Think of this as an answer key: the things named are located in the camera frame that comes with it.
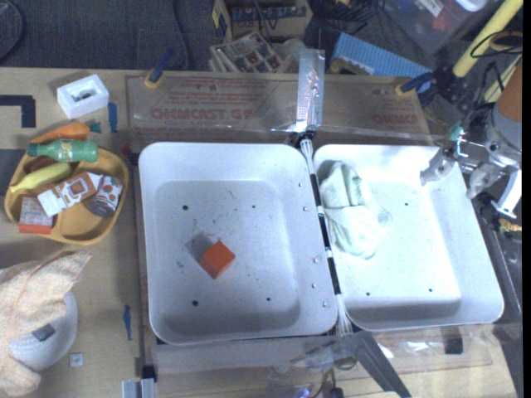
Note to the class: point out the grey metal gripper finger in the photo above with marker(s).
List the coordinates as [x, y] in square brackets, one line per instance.
[435, 168]
[481, 178]

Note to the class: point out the pale green cloth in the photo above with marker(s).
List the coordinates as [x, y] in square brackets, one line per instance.
[350, 214]

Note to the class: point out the white plastic tray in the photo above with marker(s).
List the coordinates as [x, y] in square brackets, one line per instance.
[419, 243]
[232, 205]

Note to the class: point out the small white square piece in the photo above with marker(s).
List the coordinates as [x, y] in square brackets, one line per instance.
[76, 359]

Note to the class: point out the yellow banana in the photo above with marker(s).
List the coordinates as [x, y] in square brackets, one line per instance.
[41, 176]

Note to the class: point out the peach towel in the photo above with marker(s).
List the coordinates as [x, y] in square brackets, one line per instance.
[29, 297]

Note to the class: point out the orange cube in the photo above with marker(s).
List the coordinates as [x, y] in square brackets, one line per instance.
[217, 259]

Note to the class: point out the white and orange carton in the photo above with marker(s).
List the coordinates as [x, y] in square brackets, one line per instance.
[68, 193]

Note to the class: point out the orange and white packet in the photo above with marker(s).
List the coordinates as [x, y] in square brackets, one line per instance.
[35, 218]

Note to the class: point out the yellow divided plate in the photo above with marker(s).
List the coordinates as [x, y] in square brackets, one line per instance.
[83, 226]

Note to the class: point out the thin black and white rod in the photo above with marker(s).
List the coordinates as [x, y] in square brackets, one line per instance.
[319, 210]

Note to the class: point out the black cylinder on white bracket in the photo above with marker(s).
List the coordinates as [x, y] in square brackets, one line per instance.
[510, 197]

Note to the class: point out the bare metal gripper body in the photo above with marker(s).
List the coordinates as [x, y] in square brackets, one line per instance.
[477, 153]

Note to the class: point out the orange carrot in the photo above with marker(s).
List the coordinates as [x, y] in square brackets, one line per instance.
[66, 132]

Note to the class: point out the white foam box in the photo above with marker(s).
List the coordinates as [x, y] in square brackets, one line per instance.
[83, 98]

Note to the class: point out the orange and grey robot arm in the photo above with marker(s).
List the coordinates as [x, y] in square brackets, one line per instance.
[509, 102]

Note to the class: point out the green bottle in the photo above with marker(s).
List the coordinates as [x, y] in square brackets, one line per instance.
[62, 150]

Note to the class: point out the small grey block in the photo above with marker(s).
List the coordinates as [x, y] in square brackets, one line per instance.
[43, 332]

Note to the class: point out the white can with tomato print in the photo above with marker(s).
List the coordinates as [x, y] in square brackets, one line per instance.
[108, 197]

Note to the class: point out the white bowl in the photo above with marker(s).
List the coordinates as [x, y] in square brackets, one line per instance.
[54, 346]

